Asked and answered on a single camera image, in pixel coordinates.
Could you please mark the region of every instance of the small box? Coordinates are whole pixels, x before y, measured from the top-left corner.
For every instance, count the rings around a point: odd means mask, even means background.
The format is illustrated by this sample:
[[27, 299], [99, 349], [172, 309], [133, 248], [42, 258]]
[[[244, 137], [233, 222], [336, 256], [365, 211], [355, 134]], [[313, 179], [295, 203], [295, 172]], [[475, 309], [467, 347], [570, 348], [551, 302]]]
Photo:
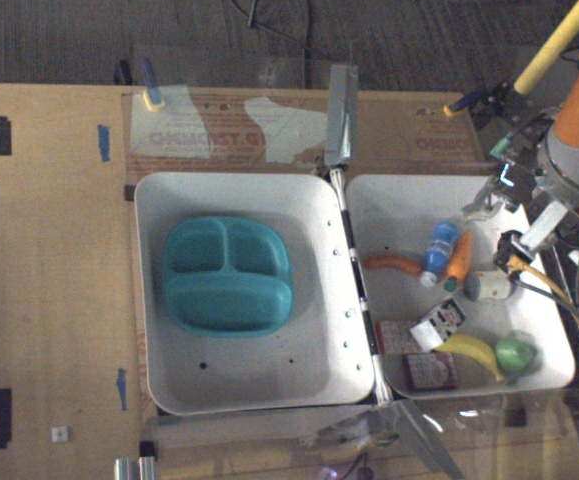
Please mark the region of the small box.
[[53, 427], [51, 429], [51, 441], [53, 443], [66, 443], [69, 441], [69, 427]]
[[403, 363], [413, 391], [455, 389], [458, 386], [458, 372], [449, 352], [406, 354]]
[[380, 353], [385, 355], [421, 352], [420, 345], [409, 332], [417, 323], [417, 320], [380, 320], [376, 323]]
[[429, 352], [447, 341], [465, 320], [464, 311], [450, 298], [434, 306], [410, 332], [423, 352]]

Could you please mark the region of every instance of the teal plate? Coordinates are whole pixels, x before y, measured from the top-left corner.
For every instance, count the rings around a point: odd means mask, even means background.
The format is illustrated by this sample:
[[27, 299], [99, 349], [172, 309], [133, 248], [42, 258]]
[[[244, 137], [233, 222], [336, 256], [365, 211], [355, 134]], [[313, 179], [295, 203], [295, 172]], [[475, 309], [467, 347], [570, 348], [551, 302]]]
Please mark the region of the teal plate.
[[280, 329], [293, 303], [291, 265], [278, 233], [236, 217], [178, 224], [163, 251], [164, 301], [182, 329], [255, 337]]

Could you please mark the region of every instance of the green apple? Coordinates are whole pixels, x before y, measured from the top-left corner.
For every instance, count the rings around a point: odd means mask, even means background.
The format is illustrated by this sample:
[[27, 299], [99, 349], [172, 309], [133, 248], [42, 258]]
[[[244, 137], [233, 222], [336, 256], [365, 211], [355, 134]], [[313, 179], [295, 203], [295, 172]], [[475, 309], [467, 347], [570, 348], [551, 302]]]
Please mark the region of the green apple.
[[498, 366], [507, 375], [520, 373], [536, 355], [532, 347], [513, 336], [499, 339], [495, 352]]

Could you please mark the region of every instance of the metal bracket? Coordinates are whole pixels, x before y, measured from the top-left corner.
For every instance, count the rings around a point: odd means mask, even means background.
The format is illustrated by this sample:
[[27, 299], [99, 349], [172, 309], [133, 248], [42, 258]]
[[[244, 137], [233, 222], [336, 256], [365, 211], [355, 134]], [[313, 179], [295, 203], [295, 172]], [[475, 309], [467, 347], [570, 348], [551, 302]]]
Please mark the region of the metal bracket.
[[331, 66], [327, 141], [324, 163], [331, 168], [346, 165], [356, 150], [358, 130], [358, 67]]
[[462, 208], [463, 217], [467, 220], [486, 220], [495, 216], [503, 205], [501, 198], [495, 203], [492, 202], [494, 196], [499, 197], [498, 184], [498, 175], [489, 176], [473, 202]]
[[443, 472], [452, 480], [464, 479], [460, 468], [413, 400], [399, 400], [381, 412], [431, 472]]

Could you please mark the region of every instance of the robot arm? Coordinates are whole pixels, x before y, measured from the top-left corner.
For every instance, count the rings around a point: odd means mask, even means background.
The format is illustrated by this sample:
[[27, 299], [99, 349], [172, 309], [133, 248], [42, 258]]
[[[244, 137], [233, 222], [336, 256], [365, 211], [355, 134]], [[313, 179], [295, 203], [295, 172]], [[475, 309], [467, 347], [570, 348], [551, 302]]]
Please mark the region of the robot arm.
[[[515, 251], [528, 262], [553, 245], [557, 226], [579, 223], [579, 76], [543, 137], [529, 149], [525, 145], [514, 149], [510, 143], [500, 156], [504, 161], [500, 172], [463, 208], [467, 218], [488, 218], [503, 204], [515, 211], [520, 204], [541, 203], [544, 210], [529, 230], [506, 237], [511, 248], [501, 244], [501, 249]], [[500, 251], [499, 265], [507, 259], [505, 255]]]

